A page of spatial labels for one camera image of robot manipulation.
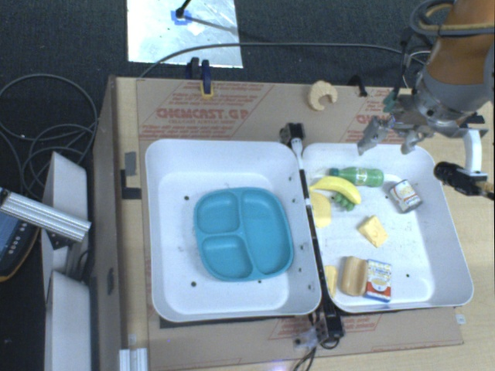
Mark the white plastic tray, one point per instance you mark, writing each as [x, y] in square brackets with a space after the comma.
[178, 222]
[425, 253]

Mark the yellow cheese wedge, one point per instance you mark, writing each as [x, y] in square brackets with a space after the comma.
[373, 231]

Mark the thin black and white rod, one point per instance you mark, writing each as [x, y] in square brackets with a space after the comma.
[311, 222]

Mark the tan croissant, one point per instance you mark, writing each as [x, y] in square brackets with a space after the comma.
[323, 95]

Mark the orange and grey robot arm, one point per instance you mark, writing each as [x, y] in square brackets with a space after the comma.
[455, 48]

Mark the green plastic bottle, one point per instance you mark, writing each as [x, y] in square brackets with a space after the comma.
[362, 176]

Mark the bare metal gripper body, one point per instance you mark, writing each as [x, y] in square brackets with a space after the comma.
[432, 117]

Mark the small yellow wedge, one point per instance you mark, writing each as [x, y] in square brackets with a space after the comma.
[331, 278]

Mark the brown cardboard board red print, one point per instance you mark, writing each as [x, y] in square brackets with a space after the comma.
[216, 114]

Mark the black cylinder on white bracket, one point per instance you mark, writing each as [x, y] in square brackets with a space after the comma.
[467, 168]

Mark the blue divided plate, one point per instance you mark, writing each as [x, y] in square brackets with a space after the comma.
[243, 233]

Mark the small silver can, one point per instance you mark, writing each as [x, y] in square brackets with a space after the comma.
[405, 195]

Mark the red white blue carton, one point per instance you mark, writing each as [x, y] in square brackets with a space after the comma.
[379, 280]

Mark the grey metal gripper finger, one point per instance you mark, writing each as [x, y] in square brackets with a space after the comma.
[410, 141]
[370, 134]

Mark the tan hot dog bun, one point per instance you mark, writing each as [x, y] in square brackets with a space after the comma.
[353, 276]

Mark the yellow lemon slice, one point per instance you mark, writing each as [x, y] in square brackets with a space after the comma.
[321, 209]

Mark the green grapes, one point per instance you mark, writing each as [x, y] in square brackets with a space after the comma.
[345, 201]

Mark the yellow banana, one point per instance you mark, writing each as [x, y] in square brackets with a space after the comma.
[342, 186]

